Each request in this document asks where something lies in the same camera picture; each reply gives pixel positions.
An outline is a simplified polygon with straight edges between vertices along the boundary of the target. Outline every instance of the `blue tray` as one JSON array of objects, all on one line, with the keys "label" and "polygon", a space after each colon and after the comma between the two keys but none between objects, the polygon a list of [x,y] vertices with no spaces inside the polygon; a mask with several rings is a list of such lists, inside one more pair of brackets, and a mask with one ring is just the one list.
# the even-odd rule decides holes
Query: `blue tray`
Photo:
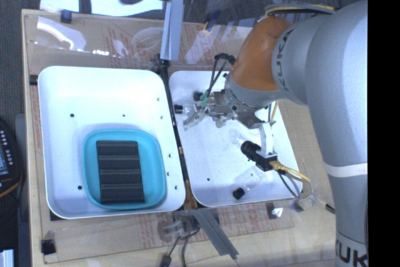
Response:
[{"label": "blue tray", "polygon": [[[96,141],[137,141],[144,190],[144,203],[102,204]],[[164,161],[157,140],[150,134],[131,129],[94,131],[83,143],[83,177],[89,199],[106,209],[139,209],[157,205],[166,194]]]}]

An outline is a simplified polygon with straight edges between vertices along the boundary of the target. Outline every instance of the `white tray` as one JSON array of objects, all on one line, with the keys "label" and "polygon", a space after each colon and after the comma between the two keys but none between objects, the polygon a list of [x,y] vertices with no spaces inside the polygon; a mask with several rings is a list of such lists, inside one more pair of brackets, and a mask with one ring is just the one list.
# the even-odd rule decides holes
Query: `white tray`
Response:
[{"label": "white tray", "polygon": [[[209,71],[178,71],[171,75],[169,86],[174,104],[193,102],[193,92],[204,92],[211,79]],[[224,87],[224,78],[220,77],[213,91]],[[268,111],[257,112],[259,118],[267,120]],[[228,206],[233,204],[273,201],[292,198],[275,171],[268,171],[263,181],[241,199],[235,199],[232,191],[241,186],[243,176],[250,178],[260,169],[253,161],[248,161],[242,154],[240,144],[233,144],[231,135],[236,133],[244,140],[261,145],[258,129],[247,129],[238,121],[228,121],[225,126],[217,128],[211,117],[206,117],[199,124],[184,130],[185,114],[177,114],[176,121],[181,138],[187,171],[194,197],[207,207]],[[276,110],[272,127],[273,146],[282,164],[298,170],[293,149],[287,136],[286,128],[279,108]],[[288,181],[294,192],[296,190]],[[301,190],[302,184],[296,181]]]},{"label": "white tray", "polygon": [[[52,66],[39,75],[46,196],[66,219],[174,211],[185,189],[161,78],[150,71]],[[143,130],[160,145],[166,197],[152,208],[111,210],[96,206],[84,190],[83,141],[99,129]]]}]

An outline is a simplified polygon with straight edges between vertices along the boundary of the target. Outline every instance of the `white stripe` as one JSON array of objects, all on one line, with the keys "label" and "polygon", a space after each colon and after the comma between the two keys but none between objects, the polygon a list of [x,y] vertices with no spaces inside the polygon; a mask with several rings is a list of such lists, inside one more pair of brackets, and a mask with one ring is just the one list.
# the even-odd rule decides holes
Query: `white stripe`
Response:
[{"label": "white stripe", "polygon": [[346,178],[368,174],[368,163],[351,164],[349,166],[334,167],[324,163],[328,175],[337,178]]}]

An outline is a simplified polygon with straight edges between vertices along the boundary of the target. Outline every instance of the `yellow cable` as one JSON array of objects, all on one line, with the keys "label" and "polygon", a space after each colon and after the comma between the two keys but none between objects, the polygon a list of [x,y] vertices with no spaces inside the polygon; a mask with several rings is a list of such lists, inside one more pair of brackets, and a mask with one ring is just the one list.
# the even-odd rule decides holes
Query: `yellow cable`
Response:
[{"label": "yellow cable", "polygon": [[[330,10],[330,11],[335,11],[335,8],[334,7],[332,7],[332,6],[325,6],[325,5],[322,5],[322,4],[310,4],[309,6],[311,6],[311,7],[315,7],[315,8],[321,8],[321,9],[326,9],[326,10]],[[293,5],[293,6],[285,6],[285,5],[278,5],[278,6],[274,6],[273,8],[269,8],[269,9],[267,9],[266,10],[266,12],[265,12],[265,17],[268,17],[268,16],[270,16],[272,13],[274,13],[275,11],[280,11],[280,10],[305,10],[305,8],[304,7],[301,7],[301,6],[296,6],[296,5]]]},{"label": "yellow cable", "polygon": [[292,178],[295,179],[295,180],[301,181],[301,182],[303,182],[303,183],[304,183],[304,182],[307,182],[307,183],[310,183],[310,182],[311,182],[311,180],[310,180],[307,176],[303,175],[302,173],[299,173],[297,170],[294,170],[294,169],[292,169],[292,168],[288,168],[288,167],[282,165],[282,164],[279,162],[279,160],[272,160],[272,161],[269,162],[269,164],[270,164],[270,165],[272,166],[272,168],[274,168],[276,171],[277,171],[277,170],[283,170],[283,171],[285,171],[290,177],[292,177]]},{"label": "yellow cable", "polygon": [[274,109],[272,111],[271,121],[275,118],[276,108],[278,106],[279,101],[275,101]]}]

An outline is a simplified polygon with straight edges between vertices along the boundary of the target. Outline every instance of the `kuka logo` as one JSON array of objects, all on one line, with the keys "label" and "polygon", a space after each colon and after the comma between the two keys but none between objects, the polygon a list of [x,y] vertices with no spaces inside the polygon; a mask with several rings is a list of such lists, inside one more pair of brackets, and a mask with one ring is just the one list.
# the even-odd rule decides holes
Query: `kuka logo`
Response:
[{"label": "kuka logo", "polygon": [[359,255],[357,250],[351,249],[348,246],[344,247],[340,241],[336,240],[336,256],[339,257],[341,261],[352,267],[368,267],[367,254]]}]

